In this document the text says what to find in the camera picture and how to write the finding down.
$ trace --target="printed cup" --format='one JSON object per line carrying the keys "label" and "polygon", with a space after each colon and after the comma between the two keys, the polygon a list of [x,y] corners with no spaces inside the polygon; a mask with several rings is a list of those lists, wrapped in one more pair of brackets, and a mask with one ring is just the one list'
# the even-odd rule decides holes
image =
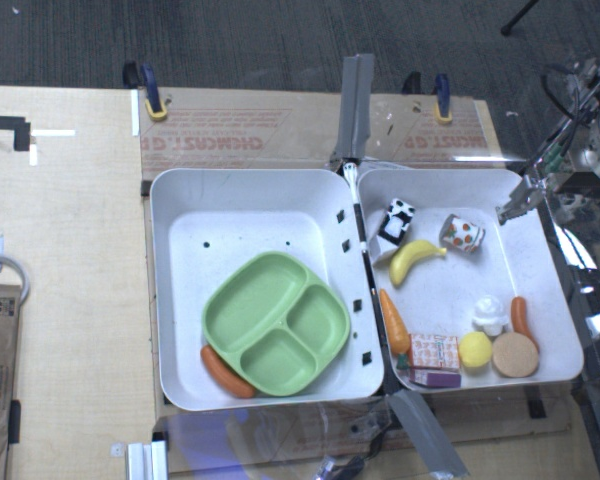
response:
{"label": "printed cup", "polygon": [[451,214],[440,230],[440,241],[464,252],[474,252],[484,238],[484,228]]}

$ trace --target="dark gray floor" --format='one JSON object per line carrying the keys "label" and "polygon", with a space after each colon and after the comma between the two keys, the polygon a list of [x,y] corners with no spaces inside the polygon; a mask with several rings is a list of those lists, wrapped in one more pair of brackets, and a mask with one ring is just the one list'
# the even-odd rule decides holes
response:
{"label": "dark gray floor", "polygon": [[374,92],[445,72],[528,156],[558,119],[539,73],[600,58],[600,0],[541,0],[503,37],[527,1],[0,0],[0,85],[121,88],[133,59],[163,86],[340,92],[342,58],[374,53]]}

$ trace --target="green plate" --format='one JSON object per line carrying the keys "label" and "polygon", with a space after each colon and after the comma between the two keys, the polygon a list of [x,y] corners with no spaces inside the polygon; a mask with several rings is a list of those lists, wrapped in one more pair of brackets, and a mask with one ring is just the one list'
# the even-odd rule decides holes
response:
{"label": "green plate", "polygon": [[260,254],[211,296],[202,314],[215,351],[263,393],[293,395],[336,357],[349,336],[346,307],[293,256]]}

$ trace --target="yellow clamp pad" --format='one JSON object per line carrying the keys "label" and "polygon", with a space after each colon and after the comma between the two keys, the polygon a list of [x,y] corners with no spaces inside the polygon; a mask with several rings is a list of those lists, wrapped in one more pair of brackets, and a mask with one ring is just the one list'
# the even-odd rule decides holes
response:
{"label": "yellow clamp pad", "polygon": [[453,116],[451,115],[451,110],[449,110],[449,115],[447,117],[442,117],[440,114],[440,107],[438,106],[438,102],[433,106],[433,115],[436,118],[436,121],[440,124],[450,124]]}
{"label": "yellow clamp pad", "polygon": [[152,121],[164,121],[167,118],[167,107],[165,107],[164,101],[160,100],[159,112],[153,111],[148,99],[144,100],[144,106],[147,107],[147,112]]}

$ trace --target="gray cable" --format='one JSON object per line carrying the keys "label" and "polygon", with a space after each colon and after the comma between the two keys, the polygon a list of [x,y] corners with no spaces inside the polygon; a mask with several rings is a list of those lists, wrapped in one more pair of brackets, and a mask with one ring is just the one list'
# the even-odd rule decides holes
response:
{"label": "gray cable", "polygon": [[27,300],[27,297],[29,296],[29,276],[27,275],[27,272],[25,271],[24,267],[18,260],[5,254],[0,254],[0,265],[7,265],[8,267],[11,267],[20,276],[20,279],[22,280],[22,290],[20,291],[20,305],[24,304],[24,301]]}

